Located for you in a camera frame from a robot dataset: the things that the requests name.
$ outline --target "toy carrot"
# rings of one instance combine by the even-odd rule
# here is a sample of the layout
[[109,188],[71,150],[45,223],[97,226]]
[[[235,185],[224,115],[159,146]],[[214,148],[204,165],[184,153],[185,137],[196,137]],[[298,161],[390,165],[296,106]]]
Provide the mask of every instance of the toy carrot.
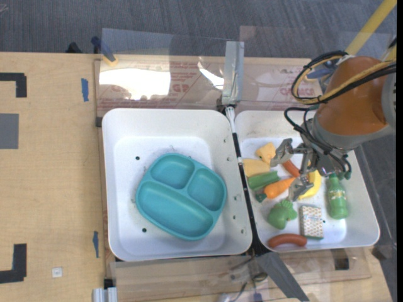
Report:
[[283,167],[291,176],[295,178],[300,176],[300,170],[295,166],[295,164],[292,163],[291,160],[284,162]]
[[294,179],[295,177],[290,177],[288,179],[282,179],[272,184],[268,184],[266,187],[264,187],[263,192],[269,199],[276,198],[291,186],[291,183],[294,181]]

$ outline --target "clear plastic panel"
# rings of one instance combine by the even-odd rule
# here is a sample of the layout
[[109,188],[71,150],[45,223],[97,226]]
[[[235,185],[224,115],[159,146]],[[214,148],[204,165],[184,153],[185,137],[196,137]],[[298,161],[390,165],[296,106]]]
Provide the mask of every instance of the clear plastic panel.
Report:
[[[109,265],[113,284],[122,301],[254,301],[260,294],[263,301],[290,298],[290,301],[332,301],[339,293],[332,291],[330,283],[349,280],[370,281],[368,252],[364,249],[340,251],[304,252],[280,254],[285,263],[284,269],[264,269],[269,255],[260,257],[225,256],[197,259],[154,260],[147,262],[112,262]],[[293,288],[292,278],[289,287],[278,282],[278,275],[288,276],[302,285],[302,290]],[[344,285],[345,301],[354,301],[355,296],[348,292],[354,288]],[[323,291],[318,293],[320,284]]]
[[215,109],[241,95],[242,42],[104,29],[99,48],[98,117],[113,108]]

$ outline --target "black cable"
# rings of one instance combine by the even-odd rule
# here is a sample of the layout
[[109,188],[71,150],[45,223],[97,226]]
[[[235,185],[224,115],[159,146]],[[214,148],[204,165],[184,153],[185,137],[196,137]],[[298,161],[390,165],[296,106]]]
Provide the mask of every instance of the black cable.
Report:
[[350,162],[347,160],[347,155],[345,155],[345,156],[343,157],[343,160],[344,160],[344,162],[346,163],[346,165],[347,165],[347,167],[348,167],[349,176],[346,177],[346,179],[348,180],[348,179],[350,179],[349,177],[350,177],[350,175],[351,175],[351,173],[352,173],[352,171],[353,171],[353,168],[351,167]]
[[389,44],[388,49],[394,47],[396,44],[397,44],[397,36],[395,36],[395,38]]
[[235,302],[236,300],[238,300],[239,297],[241,296],[241,294],[245,291],[246,286],[247,286],[247,282],[245,282],[245,283],[242,285],[241,290],[239,291],[237,297],[236,297],[235,299],[230,300],[230,302]]
[[253,278],[252,281],[253,282],[263,282],[265,279],[267,279],[268,274],[265,272],[260,272],[258,274],[256,274]]
[[312,105],[326,103],[326,102],[330,101],[331,99],[334,99],[334,98],[336,98],[336,97],[338,97],[338,96],[340,96],[340,95],[342,95],[342,94],[344,94],[344,93],[346,93],[346,92],[348,92],[348,91],[350,91],[350,90],[352,90],[352,89],[354,89],[354,88],[356,88],[356,87],[358,87],[358,86],[360,86],[362,84],[365,84],[366,82],[372,81],[372,80],[374,80],[376,78],[379,78],[379,77],[382,77],[382,76],[385,76],[385,75],[393,74],[394,72],[396,72],[396,63],[393,63],[393,64],[385,67],[384,69],[377,70],[376,72],[371,73],[371,74],[363,77],[362,79],[359,79],[358,81],[352,82],[351,84],[348,84],[345,88],[343,88],[342,90],[340,90],[336,94],[328,97],[326,100],[324,100],[324,101],[319,100],[316,103],[312,103]]
[[[320,141],[318,141],[309,131],[308,126],[307,126],[307,122],[306,122],[306,116],[307,113],[311,110],[312,108],[287,108],[284,111],[284,116],[286,118],[286,120],[293,126],[294,130],[296,130],[297,132],[299,132],[300,134],[304,135],[308,141],[310,141],[311,143],[315,144],[316,146],[318,146],[319,148],[321,148],[324,152],[324,155],[329,155],[333,160],[335,160],[340,168],[343,170],[343,172],[346,172],[346,167],[345,165],[347,165],[349,167],[349,171],[351,171],[351,165],[349,164],[349,162],[344,159],[344,163],[341,159],[337,158],[334,154],[331,153],[331,151],[333,150],[333,148],[329,145],[326,145],[325,143],[322,143]],[[291,118],[288,116],[288,112],[289,111],[303,111],[304,112],[304,126],[305,126],[305,130],[303,128],[301,128],[299,125],[297,125],[293,120],[291,120]]]
[[352,90],[352,89],[354,89],[354,88],[356,88],[356,87],[358,87],[358,86],[360,86],[360,85],[362,85],[362,84],[364,84],[366,82],[372,81],[372,80],[374,80],[376,78],[379,78],[379,77],[382,77],[382,76],[385,76],[385,75],[392,74],[392,73],[396,72],[396,70],[397,70],[397,66],[396,66],[396,63],[394,62],[394,63],[386,66],[385,68],[379,69],[379,70],[377,70],[375,72],[372,72],[372,73],[368,74],[367,76],[359,79],[358,81],[355,81],[355,82],[352,82],[351,84],[348,84],[342,90],[340,90],[339,92],[337,92],[336,94],[334,94],[332,96],[329,96],[325,100],[320,100],[319,99],[320,96],[319,97],[308,98],[308,97],[300,97],[299,94],[296,95],[294,93],[293,89],[295,87],[295,84],[300,79],[300,77],[305,74],[306,68],[304,67],[304,70],[301,71],[301,73],[299,73],[299,75],[294,80],[294,82],[293,82],[293,84],[291,86],[291,94],[292,94],[292,96],[294,98],[301,99],[301,100],[303,100],[303,99],[316,99],[316,98],[319,99],[318,102],[311,103],[311,105],[322,104],[322,103],[326,103],[326,102],[330,101],[331,99],[334,99],[334,98],[336,98],[336,97],[338,97],[338,96],[340,96],[340,95],[342,95],[342,94],[344,94],[344,93],[346,93],[346,92],[348,92],[348,91],[350,91],[350,90]]
[[309,69],[312,69],[311,67],[318,64],[319,62],[324,61],[325,59],[329,59],[331,57],[339,57],[342,58],[344,56],[348,55],[348,53],[342,51],[342,50],[336,50],[335,52],[329,52],[329,53],[324,53],[318,57],[316,57],[315,59],[312,59],[307,65],[304,66],[304,69],[298,74],[298,76],[295,78],[293,84],[291,85],[291,94],[293,97],[297,98],[297,99],[314,99],[314,98],[300,98],[300,96],[298,95],[298,91],[297,95],[294,94],[294,86],[297,83],[297,81],[305,74],[305,72]]

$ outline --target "toy bottle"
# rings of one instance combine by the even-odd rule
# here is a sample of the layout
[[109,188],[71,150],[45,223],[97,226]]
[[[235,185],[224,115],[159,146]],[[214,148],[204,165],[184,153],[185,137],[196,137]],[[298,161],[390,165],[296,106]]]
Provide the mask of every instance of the toy bottle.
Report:
[[339,182],[335,173],[329,176],[327,189],[327,200],[329,201],[329,214],[334,219],[343,219],[348,215],[346,205],[346,191]]

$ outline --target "black tape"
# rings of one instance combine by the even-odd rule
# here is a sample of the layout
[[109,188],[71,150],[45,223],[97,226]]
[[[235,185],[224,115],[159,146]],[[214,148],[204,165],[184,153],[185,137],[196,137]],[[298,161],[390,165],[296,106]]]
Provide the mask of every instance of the black tape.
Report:
[[[239,142],[238,142],[237,133],[232,134],[232,139],[234,140],[234,145],[235,145],[235,151],[236,151],[236,154],[237,154],[237,158],[241,158],[241,150],[239,148]],[[258,229],[256,227],[256,222],[255,222],[254,215],[253,215],[251,198],[250,198],[249,191],[247,190],[247,177],[245,175],[243,165],[238,164],[238,168],[239,168],[239,173],[241,174],[241,180],[242,180],[242,186],[244,188],[244,195],[245,195],[247,212],[248,212],[248,215],[249,215],[249,221],[251,223],[251,228],[252,228],[252,244],[249,247],[248,252],[251,255],[260,256],[260,255],[263,255],[263,254],[265,254],[267,252],[270,252],[270,251],[259,240]]]
[[350,268],[349,259],[345,249],[331,249],[334,259],[334,269],[337,271],[348,270]]
[[97,117],[95,118],[95,126],[96,126],[97,128],[101,128],[101,127],[102,127],[102,117],[97,116]]
[[0,73],[0,81],[15,82],[15,97],[25,98],[26,92],[26,76],[24,73]]
[[26,277],[26,244],[14,244],[13,268],[0,271],[0,284],[22,282]]

